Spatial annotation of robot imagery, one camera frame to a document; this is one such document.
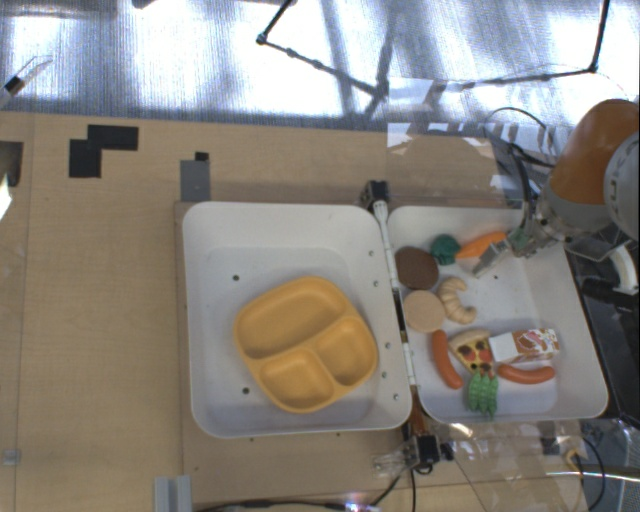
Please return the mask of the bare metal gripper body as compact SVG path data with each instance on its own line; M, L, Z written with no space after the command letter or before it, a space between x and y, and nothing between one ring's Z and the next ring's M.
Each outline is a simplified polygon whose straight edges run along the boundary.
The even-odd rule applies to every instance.
M560 218L548 218L526 212L519 227L519 256L529 258L540 250L563 243L569 226Z

